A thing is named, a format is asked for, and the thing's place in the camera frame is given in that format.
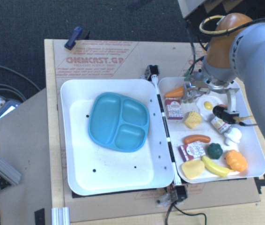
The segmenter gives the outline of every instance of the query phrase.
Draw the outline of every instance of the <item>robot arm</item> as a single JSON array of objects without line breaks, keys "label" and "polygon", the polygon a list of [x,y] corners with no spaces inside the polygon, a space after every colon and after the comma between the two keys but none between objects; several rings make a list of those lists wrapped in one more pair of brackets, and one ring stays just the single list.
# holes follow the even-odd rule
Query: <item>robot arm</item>
[{"label": "robot arm", "polygon": [[[201,32],[208,35],[202,24]],[[203,60],[203,81],[211,90],[227,87],[236,77],[243,81],[249,106],[265,138],[265,19],[253,21],[232,13],[222,17],[210,34],[213,38]]]}]

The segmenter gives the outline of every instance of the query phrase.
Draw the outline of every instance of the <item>blue clip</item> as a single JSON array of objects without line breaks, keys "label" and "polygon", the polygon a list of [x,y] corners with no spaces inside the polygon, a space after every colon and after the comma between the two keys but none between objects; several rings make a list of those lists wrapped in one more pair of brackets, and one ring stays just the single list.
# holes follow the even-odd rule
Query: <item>blue clip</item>
[{"label": "blue clip", "polygon": [[81,35],[81,32],[82,32],[82,28],[76,27],[73,30],[72,36],[70,37],[70,39],[68,40],[68,42],[65,44],[64,47],[71,50],[75,46],[75,44],[76,44],[75,40],[77,40],[79,38],[79,36]]}]

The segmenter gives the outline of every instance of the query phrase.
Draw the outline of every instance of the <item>toy sausage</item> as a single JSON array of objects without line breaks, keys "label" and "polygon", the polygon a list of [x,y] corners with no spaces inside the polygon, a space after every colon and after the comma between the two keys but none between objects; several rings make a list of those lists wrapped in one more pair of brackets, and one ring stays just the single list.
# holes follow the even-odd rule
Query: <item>toy sausage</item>
[{"label": "toy sausage", "polygon": [[193,143],[195,141],[200,141],[203,143],[208,143],[211,141],[209,136],[201,135],[201,134],[194,134],[184,138],[184,144]]}]

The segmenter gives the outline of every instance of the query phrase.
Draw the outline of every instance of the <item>toy food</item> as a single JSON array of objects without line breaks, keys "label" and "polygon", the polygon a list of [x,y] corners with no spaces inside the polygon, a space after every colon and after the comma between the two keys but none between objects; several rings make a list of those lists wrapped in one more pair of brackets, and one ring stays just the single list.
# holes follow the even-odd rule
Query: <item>toy food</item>
[{"label": "toy food", "polygon": [[209,101],[206,101],[204,102],[204,107],[207,109],[207,110],[212,110],[213,109],[213,104]]},{"label": "toy food", "polygon": [[180,105],[180,100],[181,99],[178,97],[165,98],[167,119],[181,120],[184,118],[184,114]]},{"label": "toy food", "polygon": [[198,112],[192,111],[189,112],[188,117],[184,121],[185,125],[187,125],[189,128],[193,129],[196,127],[199,123],[201,123],[201,116]]},{"label": "toy food", "polygon": [[183,158],[183,161],[186,162],[188,160],[192,160],[194,158],[199,158],[202,155],[205,155],[206,152],[204,151],[201,142],[195,141],[192,143],[184,144],[178,147],[180,155]]},{"label": "toy food", "polygon": [[211,138],[209,136],[205,135],[200,135],[200,134],[194,134],[194,135],[189,135],[184,138],[184,144],[189,144],[193,143],[195,141],[200,141],[202,143],[208,143],[211,141]]},{"label": "toy food", "polygon": [[224,122],[221,118],[218,118],[217,116],[214,116],[214,118],[211,120],[211,124],[220,134],[226,132],[231,127],[230,124]]},{"label": "toy food", "polygon": [[181,169],[183,170],[185,176],[188,179],[193,179],[198,177],[204,171],[204,163],[201,160],[190,160],[184,162],[181,165]]},{"label": "toy food", "polygon": [[223,154],[223,149],[218,143],[211,143],[207,147],[207,154],[211,159],[219,159]]},{"label": "toy food", "polygon": [[233,170],[236,170],[238,172],[243,172],[248,167],[248,163],[245,157],[243,157],[243,155],[237,150],[234,150],[234,149],[229,150],[225,155],[225,159],[226,159],[227,164]]},{"label": "toy food", "polygon": [[184,95],[184,86],[176,88],[168,93],[165,94],[165,98],[175,98],[175,97],[182,97]]},{"label": "toy food", "polygon": [[206,155],[203,155],[201,157],[201,160],[203,161],[204,166],[208,171],[218,176],[226,177],[230,172],[233,171],[227,167],[220,166]]},{"label": "toy food", "polygon": [[224,133],[224,136],[226,137],[225,143],[228,146],[233,146],[240,142],[242,132],[236,127],[231,127],[226,133]]}]

